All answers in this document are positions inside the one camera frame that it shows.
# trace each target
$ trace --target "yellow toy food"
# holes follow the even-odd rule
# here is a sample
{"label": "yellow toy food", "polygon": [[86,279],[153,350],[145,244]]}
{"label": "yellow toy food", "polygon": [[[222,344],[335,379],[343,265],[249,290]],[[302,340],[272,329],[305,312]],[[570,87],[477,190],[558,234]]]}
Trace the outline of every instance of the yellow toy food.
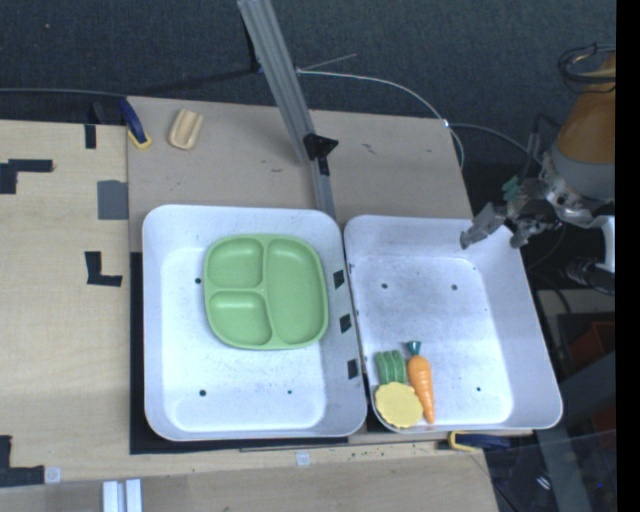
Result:
{"label": "yellow toy food", "polygon": [[424,357],[420,355],[420,342],[409,342],[409,352],[411,359],[407,364],[407,373],[409,374],[409,382],[413,386],[420,399],[424,410],[424,417],[429,423],[435,423],[436,413],[433,399],[433,377],[431,373],[431,365]]}
{"label": "yellow toy food", "polygon": [[422,417],[422,404],[415,391],[400,382],[389,382],[378,387],[375,403],[380,415],[394,427],[412,427]]}

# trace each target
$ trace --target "gray carpet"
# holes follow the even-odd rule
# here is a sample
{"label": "gray carpet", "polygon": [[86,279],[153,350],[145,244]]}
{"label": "gray carpet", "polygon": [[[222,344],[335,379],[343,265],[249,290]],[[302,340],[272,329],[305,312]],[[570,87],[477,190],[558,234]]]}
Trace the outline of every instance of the gray carpet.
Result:
{"label": "gray carpet", "polygon": [[[575,102],[558,72],[558,57],[574,47],[616,42],[615,0],[272,1],[296,66],[351,56],[314,70],[401,84],[450,122],[485,126],[521,144],[538,113],[562,122]],[[250,73],[249,65],[234,0],[21,0],[0,7],[0,89],[73,88],[273,105],[264,76]],[[432,116],[415,98],[387,85],[306,75],[300,81],[310,108]],[[107,122],[121,122],[113,98],[69,94],[0,94],[0,118],[86,122],[93,101],[100,102]],[[556,132],[542,128],[544,148]],[[525,158],[494,135],[457,132],[477,212],[500,199],[500,185]],[[597,233],[572,236],[563,244],[569,253],[580,243],[587,252],[582,255],[599,256]],[[538,238],[523,250],[525,258],[544,254],[555,234]],[[564,263],[562,249],[547,262],[547,277],[572,286],[555,272]]]}

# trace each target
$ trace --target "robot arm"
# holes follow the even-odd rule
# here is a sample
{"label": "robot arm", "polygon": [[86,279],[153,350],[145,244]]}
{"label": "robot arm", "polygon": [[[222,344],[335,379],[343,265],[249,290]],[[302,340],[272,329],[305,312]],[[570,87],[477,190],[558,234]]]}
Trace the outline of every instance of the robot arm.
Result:
{"label": "robot arm", "polygon": [[[602,51],[611,55],[597,71],[573,72],[578,62]],[[615,48],[593,45],[571,50],[561,57],[559,66],[565,79],[586,86],[544,154],[539,174],[529,178],[522,173],[506,183],[506,205],[487,204],[461,234],[460,244],[466,249],[507,222],[514,228],[513,248],[565,222],[584,229],[603,229],[605,261],[577,259],[565,273],[581,284],[613,294],[615,220],[594,213],[615,200]]]}

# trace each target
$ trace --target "metal bracket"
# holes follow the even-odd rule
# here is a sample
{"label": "metal bracket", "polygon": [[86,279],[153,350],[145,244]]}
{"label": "metal bracket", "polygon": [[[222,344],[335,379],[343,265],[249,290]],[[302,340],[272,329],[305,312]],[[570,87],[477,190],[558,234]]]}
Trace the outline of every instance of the metal bracket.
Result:
{"label": "metal bracket", "polygon": [[102,512],[142,512],[140,479],[103,482]]}
{"label": "metal bracket", "polygon": [[304,147],[307,150],[309,160],[317,159],[320,167],[320,174],[323,176],[329,176],[329,163],[327,161],[327,156],[338,145],[338,141],[322,137],[321,135],[316,135],[315,133],[307,134],[302,141],[304,142]]}

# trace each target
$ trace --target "white tray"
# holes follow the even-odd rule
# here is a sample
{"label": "white tray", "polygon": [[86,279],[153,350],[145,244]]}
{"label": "white tray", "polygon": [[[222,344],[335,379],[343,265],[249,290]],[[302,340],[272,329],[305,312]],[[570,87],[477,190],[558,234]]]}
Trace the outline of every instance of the white tray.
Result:
{"label": "white tray", "polygon": [[[232,348],[211,331],[202,266],[217,239],[296,236],[322,262],[329,326],[291,350]],[[345,282],[336,288],[334,273]],[[341,437],[366,416],[355,325],[338,225],[314,210],[166,205],[143,225],[145,412],[174,441]]]}
{"label": "white tray", "polygon": [[433,370],[436,423],[403,433],[541,429],[562,402],[520,253],[510,231],[462,250],[469,222],[360,216],[345,249],[370,392],[374,355],[421,340]]}

